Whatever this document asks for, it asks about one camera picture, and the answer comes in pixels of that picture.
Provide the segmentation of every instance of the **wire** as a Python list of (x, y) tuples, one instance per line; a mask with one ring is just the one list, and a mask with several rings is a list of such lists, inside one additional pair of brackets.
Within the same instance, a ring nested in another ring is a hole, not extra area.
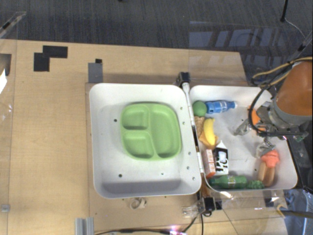
[[(251, 103), (251, 106), (249, 108), (249, 111), (248, 111), (248, 121), (249, 121), (249, 124), (251, 125), (251, 128), (253, 130), (255, 130), (257, 132), (257, 134), (260, 136), (260, 137), (276, 137), (277, 134), (279, 134), (280, 136), (289, 136), (289, 135), (299, 135), (299, 134), (302, 134), (302, 133), (292, 133), (292, 132), (280, 132), (280, 133), (276, 133), (276, 132), (266, 132), (264, 130), (260, 130), (258, 127), (256, 127), (253, 122), (252, 122), (252, 111), (254, 109), (254, 106), (256, 104), (256, 102), (258, 101), (258, 99), (260, 98), (260, 96), (262, 95), (262, 93), (269, 89), (273, 84), (275, 83), (278, 83), (279, 81), (281, 81), (282, 79), (284, 79), (289, 72), (287, 72), (287, 74), (285, 74), (286, 70), (288, 69), (288, 67), (296, 62), (299, 62), (299, 61), (305, 61), (305, 60), (310, 60), (312, 61), (312, 57), (304, 57), (304, 58), (298, 58), (298, 59), (295, 59), (295, 60), (292, 60), (290, 61), (289, 63), (286, 63), (286, 64), (283, 64), (277, 68), (274, 68), (273, 70), (271, 70), (269, 73), (272, 73), (274, 71), (277, 71), (283, 67), (285, 67), (282, 71), (280, 71), (277, 75), (275, 75), (269, 82), (267, 83), (264, 83), (262, 84), (260, 87), (262, 87), (262, 89), (260, 90), (260, 92), (256, 95), (255, 99), (253, 100), (253, 102)], [(281, 74), (284, 74), (283, 77), (275, 80), (278, 76), (280, 76)]]
[(184, 230), (182, 230), (183, 233), (188, 231), (188, 229), (194, 224), (194, 222), (196, 221), (198, 216), (199, 216), (199, 214), (191, 221), (191, 223)]
[(203, 235), (203, 232), (204, 232), (204, 223), (203, 223), (202, 214), (200, 215), (200, 217), (201, 217), (201, 235)]
[[(192, 221), (191, 223), (182, 231), (185, 233), (196, 221), (198, 216), (201, 216), (201, 222), (202, 222), (202, 230), (204, 230), (204, 223), (203, 223), (203, 218), (201, 214), (198, 214)], [(121, 230), (111, 230), (111, 231), (106, 231), (106, 232), (99, 232), (95, 233), (94, 235), (104, 235), (104, 234), (110, 234), (110, 233), (135, 233), (135, 232), (151, 232), (151, 233), (159, 233), (159, 234), (167, 234), (170, 235), (170, 231), (166, 230), (154, 230), (154, 229), (121, 229)]]
[(302, 30), (301, 30), (299, 27), (297, 27), (295, 24), (293, 24), (293, 23), (291, 23), (290, 21), (288, 21), (286, 17), (285, 17), (285, 21), (286, 21), (287, 23), (289, 23), (291, 26), (295, 27), (295, 28), (300, 32), (300, 34), (301, 34), (304, 38), (306, 38), (305, 35), (303, 34)]
[(313, 212), (310, 211), (292, 211), (292, 210), (288, 210), (284, 207), (280, 207), (278, 209), (278, 211), (280, 211), (282, 214), (284, 215), (292, 215), (292, 216), (297, 216), (297, 217), (305, 217), (305, 218), (309, 218), (309, 219), (313, 219)]
[(159, 233), (159, 234), (170, 234), (170, 231), (163, 231), (163, 230), (154, 230), (154, 229), (121, 229), (121, 230), (112, 230), (107, 232), (100, 232), (94, 235), (103, 235), (103, 234), (110, 234), (110, 233), (136, 233), (136, 232), (150, 232), (150, 233)]
[[(254, 85), (256, 85), (256, 84), (255, 84), (255, 81), (254, 81), (256, 77), (261, 76), (261, 75), (268, 75), (268, 74), (271, 74), (271, 73), (273, 73), (273, 72), (275, 72), (275, 71), (278, 71), (278, 70), (280, 70), (280, 69), (282, 69), (282, 68), (290, 67), (292, 64), (294, 64), (294, 63), (296, 63), (296, 62), (300, 62), (300, 61), (312, 61), (312, 57), (297, 58), (297, 59), (294, 59), (294, 60), (292, 60), (292, 61), (290, 61), (290, 62), (287, 62), (287, 63), (285, 63), (285, 64), (282, 64), (282, 65), (280, 65), (280, 66), (278, 66), (278, 67), (276, 67), (276, 68), (274, 68), (274, 69), (272, 69), (272, 70), (257, 73), (257, 74), (255, 74), (255, 75), (253, 75), (253, 77), (251, 78), (251, 83), (254, 84)], [(287, 70), (286, 73), (283, 73), (282, 76), (279, 77), (277, 80), (271, 81), (271, 84), (270, 84), (270, 85), (277, 84), (278, 82), (280, 82), (281, 80), (283, 80), (284, 78), (286, 78), (287, 75), (289, 74), (289, 72), (290, 72), (290, 70)]]

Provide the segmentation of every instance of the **white tray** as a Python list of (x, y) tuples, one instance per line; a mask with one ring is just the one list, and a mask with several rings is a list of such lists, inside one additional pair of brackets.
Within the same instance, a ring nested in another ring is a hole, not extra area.
[[(215, 101), (221, 99), (238, 103), (236, 109), (230, 109), (224, 113), (206, 115), (206, 117), (215, 118), (215, 135), (228, 148), (229, 174), (243, 175), (248, 180), (257, 179), (261, 160), (255, 157), (255, 151), (257, 145), (263, 139), (257, 136), (254, 131), (250, 131), (244, 136), (234, 136), (233, 133), (243, 120), (246, 120), (247, 107), (252, 103), (259, 91), (260, 89), (256, 87), (202, 85), (195, 86), (190, 90), (191, 103), (197, 100)], [(270, 93), (265, 91), (259, 98), (255, 108), (257, 109), (266, 101), (271, 101), (270, 98)], [(291, 189), (297, 184), (297, 173), (287, 141), (273, 138), (271, 142), (276, 145), (280, 163), (275, 167), (274, 184), (266, 189)]]
[[(200, 170), (184, 92), (173, 85), (97, 84), (89, 94), (96, 191), (106, 198), (193, 194)], [(126, 155), (120, 117), (136, 102), (163, 103), (176, 112), (182, 150), (164, 161), (141, 161)]]

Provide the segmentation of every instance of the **green divided plate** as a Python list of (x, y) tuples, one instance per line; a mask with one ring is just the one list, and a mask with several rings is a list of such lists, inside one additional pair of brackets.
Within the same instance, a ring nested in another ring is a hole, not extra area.
[(138, 103), (125, 107), (121, 136), (126, 153), (134, 159), (168, 159), (181, 150), (177, 116), (163, 104)]

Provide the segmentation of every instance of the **banana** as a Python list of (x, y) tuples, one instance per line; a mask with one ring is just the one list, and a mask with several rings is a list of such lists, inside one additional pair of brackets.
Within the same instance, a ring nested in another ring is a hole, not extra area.
[(207, 118), (203, 124), (203, 132), (210, 145), (215, 145), (215, 135), (213, 130), (214, 118)]

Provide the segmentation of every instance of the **toy food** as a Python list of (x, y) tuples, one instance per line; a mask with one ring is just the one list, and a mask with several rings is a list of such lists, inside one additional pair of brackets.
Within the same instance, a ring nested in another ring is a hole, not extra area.
[(250, 180), (246, 188), (247, 189), (263, 189), (264, 185), (260, 180)]
[(194, 102), (192, 105), (192, 109), (194, 111), (194, 115), (198, 117), (204, 117), (207, 110), (205, 103), (201, 101)]
[(215, 175), (227, 175), (229, 171), (228, 150), (222, 141), (213, 150), (213, 154), (215, 157)]
[(209, 184), (223, 189), (244, 189), (246, 187), (246, 177), (225, 175), (219, 178), (211, 178)]
[(265, 162), (268, 168), (274, 168), (279, 162), (278, 152), (276, 150), (269, 151), (261, 157), (261, 160)]
[(215, 175), (215, 166), (212, 150), (204, 150), (201, 152), (205, 177), (212, 178)]
[(195, 116), (195, 123), (196, 123), (196, 130), (197, 130), (197, 136), (200, 137), (202, 131), (203, 131), (203, 123), (205, 118), (204, 117), (197, 117)]
[(215, 145), (215, 135), (213, 130), (214, 118), (207, 118), (203, 124), (203, 132), (205, 135), (205, 139), (208, 141), (210, 145)]
[(205, 145), (206, 148), (211, 149), (211, 150), (215, 149), (215, 146), (217, 144), (217, 140), (218, 140), (218, 137), (215, 136), (215, 143), (214, 143), (214, 145), (210, 145), (209, 142), (205, 138), (204, 131), (202, 131), (202, 133), (201, 133), (201, 135), (199, 137), (199, 141), (201, 141)]
[(270, 187), (273, 184), (275, 176), (275, 166), (279, 162), (278, 152), (272, 150), (261, 157), (259, 167), (258, 180), (262, 181), (265, 187)]
[(205, 105), (207, 107), (208, 114), (213, 113), (221, 113), (228, 111), (229, 109), (235, 109), (237, 107), (237, 103), (234, 101), (225, 101), (225, 100), (219, 100), (219, 101), (209, 101), (205, 102)]

